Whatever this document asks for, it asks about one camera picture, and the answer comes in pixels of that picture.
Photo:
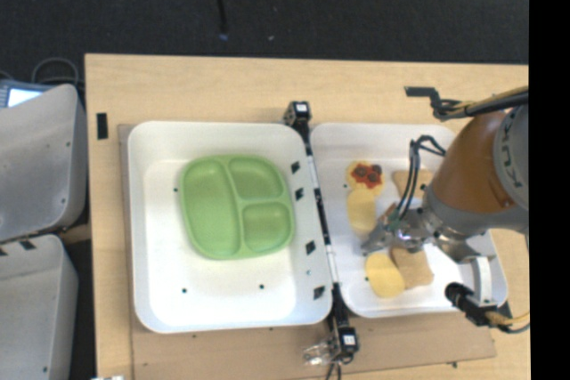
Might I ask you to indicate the black cylinder on white bracket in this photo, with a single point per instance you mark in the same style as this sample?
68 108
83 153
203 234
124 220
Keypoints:
481 280

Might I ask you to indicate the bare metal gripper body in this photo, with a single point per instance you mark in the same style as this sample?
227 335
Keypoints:
416 230

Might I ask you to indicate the yellow oval biscuit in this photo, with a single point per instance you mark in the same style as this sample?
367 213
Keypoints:
384 276
361 209

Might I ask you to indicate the toy pizza slice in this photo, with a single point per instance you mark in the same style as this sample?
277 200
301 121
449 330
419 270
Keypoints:
367 175

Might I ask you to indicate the tan bread slice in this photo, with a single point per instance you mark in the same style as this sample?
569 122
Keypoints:
414 269
401 180

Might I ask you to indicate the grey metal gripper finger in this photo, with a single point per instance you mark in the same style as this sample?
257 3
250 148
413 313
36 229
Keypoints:
386 221
374 244

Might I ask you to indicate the white plastic tray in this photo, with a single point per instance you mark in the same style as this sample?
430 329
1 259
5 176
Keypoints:
338 147
222 293

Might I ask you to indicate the green divided plate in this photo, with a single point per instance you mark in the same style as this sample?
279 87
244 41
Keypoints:
222 204

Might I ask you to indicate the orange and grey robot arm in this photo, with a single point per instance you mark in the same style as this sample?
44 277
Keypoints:
472 173

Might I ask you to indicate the thin black and white rod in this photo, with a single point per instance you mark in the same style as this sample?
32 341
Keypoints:
321 209

